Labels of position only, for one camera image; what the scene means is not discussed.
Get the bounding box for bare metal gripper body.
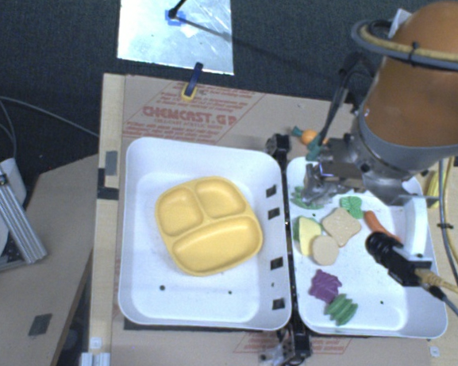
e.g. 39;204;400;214
314;133;417;206

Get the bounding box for green lettuce leaf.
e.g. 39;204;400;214
290;184;327;211
337;195;367;220

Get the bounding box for beige bread slice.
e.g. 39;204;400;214
318;206;364;250

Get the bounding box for yellow and green wedge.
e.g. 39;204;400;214
290;215;326;259

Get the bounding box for orange sausage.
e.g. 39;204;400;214
361;210;405;245

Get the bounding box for beige round biscuit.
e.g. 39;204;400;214
310;233;342;268

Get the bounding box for thin black rod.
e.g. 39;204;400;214
261;144;321;345

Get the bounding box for purple grapes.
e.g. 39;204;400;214
307;268;344;306

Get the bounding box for brown cardboard board red print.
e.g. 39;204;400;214
77;71;458;366

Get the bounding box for white plastic tray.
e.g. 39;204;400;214
271;155;458;346
111;135;306;338

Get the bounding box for yellow divided plate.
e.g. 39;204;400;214
148;171;270;283

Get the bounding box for green ridged vegetable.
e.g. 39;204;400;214
322;291;360;328

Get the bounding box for black block with thin wires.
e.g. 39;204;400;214
287;329;315;366
264;132;294;159

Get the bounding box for black cylinder on white bracket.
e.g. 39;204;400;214
361;190;440;291

